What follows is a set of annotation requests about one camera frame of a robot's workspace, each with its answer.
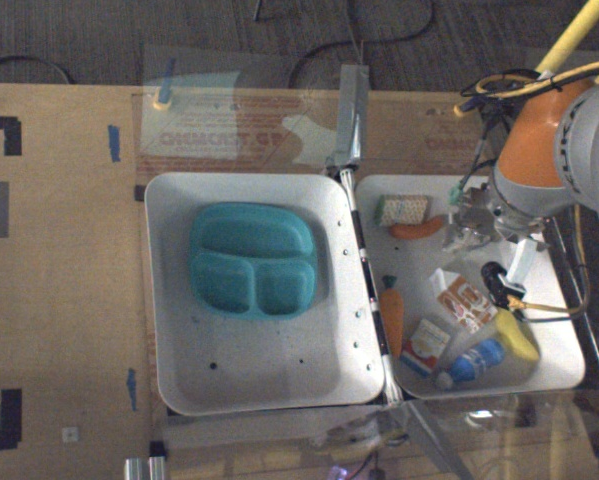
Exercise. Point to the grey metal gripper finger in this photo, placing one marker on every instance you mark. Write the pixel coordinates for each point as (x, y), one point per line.
(479, 238)
(454, 240)

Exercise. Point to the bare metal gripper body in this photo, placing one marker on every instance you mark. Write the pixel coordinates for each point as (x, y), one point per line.
(479, 208)

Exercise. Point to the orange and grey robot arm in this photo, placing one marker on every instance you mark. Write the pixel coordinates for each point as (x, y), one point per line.
(539, 143)

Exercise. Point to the orange sausage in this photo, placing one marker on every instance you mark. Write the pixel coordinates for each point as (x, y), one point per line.
(414, 230)

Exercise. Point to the white plastic tray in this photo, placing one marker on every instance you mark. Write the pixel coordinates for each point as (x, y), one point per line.
(414, 263)
(259, 358)

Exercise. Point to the green and white packet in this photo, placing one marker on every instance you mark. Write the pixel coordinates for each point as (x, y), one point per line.
(403, 209)

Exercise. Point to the white and orange carton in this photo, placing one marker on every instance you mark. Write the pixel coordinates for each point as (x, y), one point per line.
(466, 305)

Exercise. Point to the thin black and white rod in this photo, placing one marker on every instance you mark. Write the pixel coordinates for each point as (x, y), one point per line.
(366, 263)

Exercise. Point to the orange carrot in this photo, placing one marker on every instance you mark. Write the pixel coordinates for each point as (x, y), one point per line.
(393, 313)

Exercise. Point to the yellow banana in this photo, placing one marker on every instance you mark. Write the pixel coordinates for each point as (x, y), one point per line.
(516, 338)

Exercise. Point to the small white red blue carton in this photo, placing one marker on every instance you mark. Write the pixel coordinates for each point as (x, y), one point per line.
(426, 345)

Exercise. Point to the blue plastic bottle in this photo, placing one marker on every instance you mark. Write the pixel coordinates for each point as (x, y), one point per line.
(471, 365)

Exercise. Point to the teal divided plate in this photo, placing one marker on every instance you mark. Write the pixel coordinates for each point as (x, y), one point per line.
(251, 260)

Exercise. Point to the brown cardboard board red print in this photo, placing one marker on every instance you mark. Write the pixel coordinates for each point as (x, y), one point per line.
(229, 163)

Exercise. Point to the black cylinder on white bracket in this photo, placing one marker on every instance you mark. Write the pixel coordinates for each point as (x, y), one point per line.
(499, 280)

